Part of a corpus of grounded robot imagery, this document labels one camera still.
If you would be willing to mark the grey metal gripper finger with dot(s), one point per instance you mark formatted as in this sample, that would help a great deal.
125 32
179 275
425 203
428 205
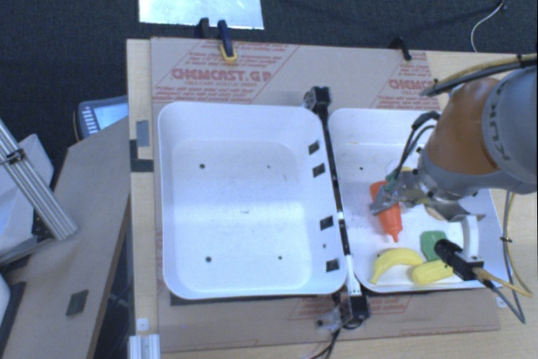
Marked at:
395 201
377 206

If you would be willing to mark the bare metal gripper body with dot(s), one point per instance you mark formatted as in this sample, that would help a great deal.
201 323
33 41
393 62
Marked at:
409 187

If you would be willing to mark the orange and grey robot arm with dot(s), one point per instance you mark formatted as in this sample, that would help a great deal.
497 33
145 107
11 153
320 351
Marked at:
475 138

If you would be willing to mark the orange toy bottle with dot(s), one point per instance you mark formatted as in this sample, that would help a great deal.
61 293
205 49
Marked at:
391 223

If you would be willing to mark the beige toy bread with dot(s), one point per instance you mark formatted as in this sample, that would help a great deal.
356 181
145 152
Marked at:
435 214

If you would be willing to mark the thin black and white rod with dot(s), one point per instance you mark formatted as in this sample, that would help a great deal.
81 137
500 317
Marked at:
336 185

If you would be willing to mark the white plastic tray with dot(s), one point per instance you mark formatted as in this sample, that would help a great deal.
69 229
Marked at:
244 202
361 155

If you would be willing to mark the green toy block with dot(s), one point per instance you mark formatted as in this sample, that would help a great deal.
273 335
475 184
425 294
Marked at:
428 241

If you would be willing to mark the yellow banana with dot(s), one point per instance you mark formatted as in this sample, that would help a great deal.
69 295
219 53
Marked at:
395 257

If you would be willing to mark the yellow corn cob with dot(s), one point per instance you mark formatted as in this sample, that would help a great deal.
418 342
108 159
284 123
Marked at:
430 272

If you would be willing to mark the brown cardboard board red print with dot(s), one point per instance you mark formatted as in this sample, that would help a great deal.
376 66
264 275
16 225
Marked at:
269 67

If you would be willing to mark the black cylinder on white bracket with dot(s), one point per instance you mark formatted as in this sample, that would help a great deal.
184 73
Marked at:
456 258

